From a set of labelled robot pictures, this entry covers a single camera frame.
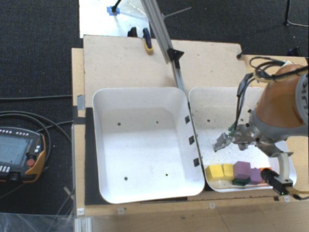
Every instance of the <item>orange object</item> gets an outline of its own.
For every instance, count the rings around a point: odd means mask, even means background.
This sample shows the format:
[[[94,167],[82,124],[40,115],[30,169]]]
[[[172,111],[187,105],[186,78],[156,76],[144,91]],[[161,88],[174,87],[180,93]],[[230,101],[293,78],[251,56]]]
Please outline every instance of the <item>orange object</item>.
[[[37,181],[43,171],[44,164],[45,164],[45,158],[46,158],[46,149],[45,149],[45,138],[43,137],[42,140],[43,140],[44,149],[39,154],[35,164],[32,165],[32,167],[25,172],[25,174],[28,174],[28,175],[36,174],[36,177],[34,180],[24,181],[24,183],[31,183],[31,182]]]
[[[284,74],[301,68],[299,64],[289,64],[277,71]],[[256,116],[264,123],[280,128],[295,128],[304,125],[295,102],[295,90],[300,76],[281,82],[269,83],[256,105]]]

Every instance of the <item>black clip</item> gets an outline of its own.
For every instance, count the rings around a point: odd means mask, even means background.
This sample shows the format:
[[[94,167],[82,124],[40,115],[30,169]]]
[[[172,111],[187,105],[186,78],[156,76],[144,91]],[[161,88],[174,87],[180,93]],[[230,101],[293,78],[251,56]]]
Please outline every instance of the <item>black clip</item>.
[[[170,59],[170,61],[175,62],[177,69],[180,69],[179,59],[182,57],[183,54],[184,54],[184,52],[175,50],[173,48],[170,48],[168,50],[169,59]]]

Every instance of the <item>green block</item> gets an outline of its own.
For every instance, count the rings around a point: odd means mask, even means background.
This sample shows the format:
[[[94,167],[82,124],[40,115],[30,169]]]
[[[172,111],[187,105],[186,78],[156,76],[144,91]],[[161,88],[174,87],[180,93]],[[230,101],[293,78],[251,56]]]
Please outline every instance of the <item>green block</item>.
[[[233,179],[232,180],[232,184],[235,186],[245,186],[246,184],[248,184],[250,182],[250,177],[248,179]]]

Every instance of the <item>aluminum rod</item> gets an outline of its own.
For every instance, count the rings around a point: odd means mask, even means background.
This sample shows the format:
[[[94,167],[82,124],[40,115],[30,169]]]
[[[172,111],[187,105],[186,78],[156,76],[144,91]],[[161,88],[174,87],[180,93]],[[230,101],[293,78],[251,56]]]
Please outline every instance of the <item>aluminum rod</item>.
[[[168,30],[156,0],[140,0],[147,14],[149,23],[154,31],[166,63],[172,62],[176,86],[184,92],[183,78],[180,69],[176,68],[175,61],[169,59],[168,50],[173,49]]]

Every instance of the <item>foam block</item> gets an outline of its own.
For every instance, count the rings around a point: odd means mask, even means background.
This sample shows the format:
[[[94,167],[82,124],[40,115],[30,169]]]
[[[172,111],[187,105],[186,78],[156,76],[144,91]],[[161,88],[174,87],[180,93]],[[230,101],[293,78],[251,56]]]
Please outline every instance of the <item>foam block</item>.
[[[251,168],[250,182],[251,185],[257,185],[262,182],[261,170],[259,168]]]
[[[248,179],[233,179],[232,180],[232,184],[236,185],[236,186],[245,186],[246,184],[248,184],[250,182],[250,178]]]
[[[235,179],[248,179],[251,175],[251,165],[249,162],[238,161],[233,166]]]
[[[234,171],[233,171],[233,165],[228,163],[222,164],[222,170],[224,177],[223,180],[230,180],[232,181],[234,179]]]
[[[208,181],[215,181],[224,177],[223,170],[220,164],[209,165],[205,169],[205,171]]]
[[[267,167],[267,168],[271,169],[271,167]],[[263,169],[265,169],[265,168],[260,168],[260,171],[262,172]],[[262,179],[262,182],[261,182],[261,183],[266,183],[266,181]]]

